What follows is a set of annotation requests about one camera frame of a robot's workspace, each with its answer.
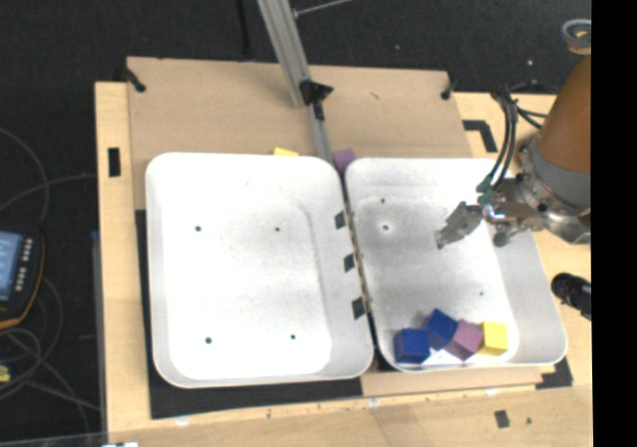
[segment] dark blue cube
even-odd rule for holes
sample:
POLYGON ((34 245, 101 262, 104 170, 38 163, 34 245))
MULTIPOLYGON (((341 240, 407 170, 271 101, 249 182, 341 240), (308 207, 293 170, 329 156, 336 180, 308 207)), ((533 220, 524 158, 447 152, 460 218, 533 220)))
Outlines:
POLYGON ((394 355, 398 363, 422 363, 429 354, 429 339, 422 329, 403 329, 394 337, 394 355))
POLYGON ((454 337, 458 322, 439 309, 434 309, 423 328, 429 335, 429 345, 434 349, 442 349, 454 337))

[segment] toy block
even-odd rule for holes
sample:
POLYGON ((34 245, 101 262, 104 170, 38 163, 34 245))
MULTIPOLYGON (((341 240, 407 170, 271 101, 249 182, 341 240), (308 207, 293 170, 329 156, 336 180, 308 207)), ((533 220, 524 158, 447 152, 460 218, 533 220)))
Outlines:
POLYGON ((465 320, 460 320, 456 333, 445 349, 461 360, 466 360, 480 349, 484 336, 482 329, 465 320))
POLYGON ((509 349, 509 337, 505 324, 482 322, 480 328, 484 337, 478 353, 500 355, 509 349))
POLYGON ((292 151, 291 149, 279 148, 276 147, 274 151, 274 155, 278 156, 299 156, 297 151, 292 151))
POLYGON ((422 363, 430 353, 427 333, 421 329, 403 329, 394 336, 394 356, 398 363, 422 363))
POLYGON ((434 349, 441 349, 453 338, 458 322, 439 309, 434 309, 423 328, 429 335, 429 345, 434 349))
POLYGON ((342 149, 340 151, 334 151, 331 154, 331 158, 334 160, 334 166, 341 176, 345 176, 347 167, 356 160, 356 155, 351 148, 342 149))

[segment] black clamp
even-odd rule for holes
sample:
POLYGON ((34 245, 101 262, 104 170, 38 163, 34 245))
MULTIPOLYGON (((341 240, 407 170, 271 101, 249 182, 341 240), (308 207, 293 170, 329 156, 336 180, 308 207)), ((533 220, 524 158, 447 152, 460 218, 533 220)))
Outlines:
POLYGON ((299 84, 301 95, 306 106, 312 105, 315 109, 315 118, 325 121, 325 113, 322 110, 322 101, 334 91, 332 86, 321 85, 312 81, 302 81, 299 84))

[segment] black floor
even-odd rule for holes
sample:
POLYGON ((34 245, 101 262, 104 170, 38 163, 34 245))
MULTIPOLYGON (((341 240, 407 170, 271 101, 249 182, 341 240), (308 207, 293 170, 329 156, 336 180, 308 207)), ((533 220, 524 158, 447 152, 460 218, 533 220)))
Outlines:
MULTIPOLYGON (((13 135, 0 131, 0 208, 42 179, 15 137, 42 160, 49 180, 83 175, 51 185, 42 231, 52 287, 43 287, 25 327, 42 336, 44 348, 54 340, 52 290, 62 298, 64 324, 49 366, 14 393, 0 387, 0 443, 101 428, 90 407, 33 386, 69 394, 56 370, 78 398, 100 401, 94 82, 115 79, 126 56, 274 61, 255 0, 244 2, 245 28, 236 0, 0 0, 0 128, 13 135)), ((461 91, 530 79, 559 86, 576 62, 560 26, 590 19, 591 6, 592 0, 353 0, 301 17, 299 28, 311 64, 446 70, 461 91)), ((37 224, 44 200, 40 190, 12 203, 0 210, 0 223, 37 224)), ((0 337, 0 360, 10 349, 15 345, 0 337)))

